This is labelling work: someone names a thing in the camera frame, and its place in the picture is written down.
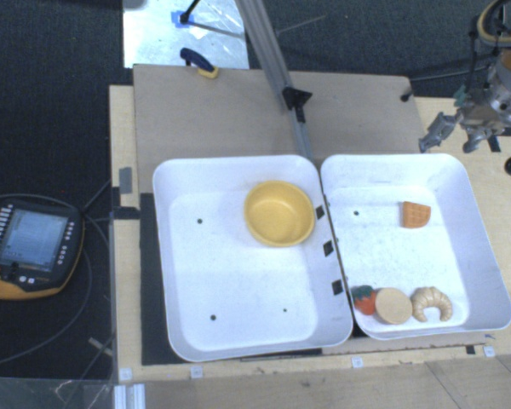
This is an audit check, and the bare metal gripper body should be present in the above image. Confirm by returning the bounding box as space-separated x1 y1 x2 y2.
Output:
456 86 511 138

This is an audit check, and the orange waffle piece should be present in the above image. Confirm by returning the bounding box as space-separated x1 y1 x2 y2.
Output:
400 200 433 230

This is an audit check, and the white plastic tray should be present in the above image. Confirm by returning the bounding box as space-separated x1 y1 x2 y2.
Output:
319 153 511 342
152 154 354 363

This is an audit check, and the beige croissant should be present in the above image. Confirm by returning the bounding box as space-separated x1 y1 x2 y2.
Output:
410 285 454 324

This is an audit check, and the yellow bowl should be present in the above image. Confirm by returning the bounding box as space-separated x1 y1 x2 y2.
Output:
243 180 317 249

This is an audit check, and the beige round biscuit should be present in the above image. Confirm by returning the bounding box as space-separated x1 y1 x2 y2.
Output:
374 287 414 325

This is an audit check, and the brown cardboard board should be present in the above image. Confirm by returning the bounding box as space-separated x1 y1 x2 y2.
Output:
132 63 488 356

